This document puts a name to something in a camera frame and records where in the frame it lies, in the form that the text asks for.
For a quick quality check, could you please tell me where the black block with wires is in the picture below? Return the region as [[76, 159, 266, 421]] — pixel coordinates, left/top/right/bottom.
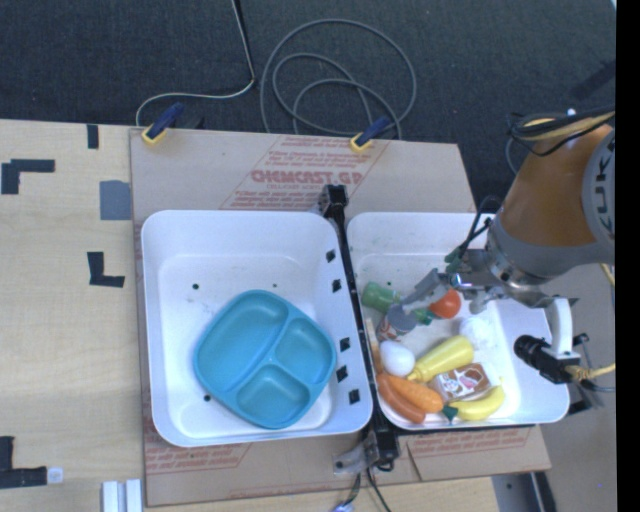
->
[[368, 425, 402, 465], [318, 183, 350, 220]]

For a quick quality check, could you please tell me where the white plastic tray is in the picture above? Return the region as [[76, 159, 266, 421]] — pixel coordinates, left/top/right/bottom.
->
[[140, 209, 375, 448], [345, 211, 572, 432]]

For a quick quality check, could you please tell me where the brown printed carton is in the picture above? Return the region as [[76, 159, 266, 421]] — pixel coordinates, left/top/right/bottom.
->
[[428, 362, 502, 403]]

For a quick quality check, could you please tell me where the blue divided plate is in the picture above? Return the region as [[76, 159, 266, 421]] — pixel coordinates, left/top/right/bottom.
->
[[192, 288, 338, 431]]

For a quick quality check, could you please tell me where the orange toy fruit green stem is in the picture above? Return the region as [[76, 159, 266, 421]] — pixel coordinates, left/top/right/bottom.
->
[[413, 288, 463, 327]]

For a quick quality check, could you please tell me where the thin black rod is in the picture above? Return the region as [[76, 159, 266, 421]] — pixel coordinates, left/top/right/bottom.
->
[[333, 204, 384, 437]]

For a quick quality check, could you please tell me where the white round toy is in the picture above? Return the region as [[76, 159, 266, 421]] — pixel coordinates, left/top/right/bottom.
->
[[458, 315, 495, 350]]

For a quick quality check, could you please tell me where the white egg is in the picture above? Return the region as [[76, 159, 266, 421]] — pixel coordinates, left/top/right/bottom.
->
[[379, 339, 417, 378]]

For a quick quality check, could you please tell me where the orange sausage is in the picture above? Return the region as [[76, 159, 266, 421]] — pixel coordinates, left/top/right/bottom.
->
[[375, 372, 427, 425]]

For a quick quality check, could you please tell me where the green bottle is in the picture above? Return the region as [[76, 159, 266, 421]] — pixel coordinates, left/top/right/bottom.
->
[[360, 280, 402, 312]]

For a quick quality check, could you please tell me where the yellow banana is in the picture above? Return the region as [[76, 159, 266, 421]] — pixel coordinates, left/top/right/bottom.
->
[[446, 384, 507, 423]]

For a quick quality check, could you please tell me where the small can grey lid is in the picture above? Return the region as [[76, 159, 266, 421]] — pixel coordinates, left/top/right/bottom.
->
[[376, 304, 419, 344]]

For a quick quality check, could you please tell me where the yellow mustard bottle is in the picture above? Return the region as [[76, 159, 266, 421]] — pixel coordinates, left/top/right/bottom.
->
[[405, 334, 476, 384]]

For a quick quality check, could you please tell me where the black cylinder on white bracket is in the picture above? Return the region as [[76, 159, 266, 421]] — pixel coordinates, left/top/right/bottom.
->
[[513, 296, 584, 386]]

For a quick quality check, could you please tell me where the brown cardboard board red print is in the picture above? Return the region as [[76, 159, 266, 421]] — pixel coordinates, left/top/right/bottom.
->
[[128, 127, 553, 508]]

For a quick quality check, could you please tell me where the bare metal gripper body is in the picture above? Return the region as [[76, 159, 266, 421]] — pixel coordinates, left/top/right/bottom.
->
[[446, 248, 545, 302]]

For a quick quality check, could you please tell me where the orange carrot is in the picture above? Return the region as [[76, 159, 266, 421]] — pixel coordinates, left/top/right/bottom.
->
[[384, 373, 460, 421]]

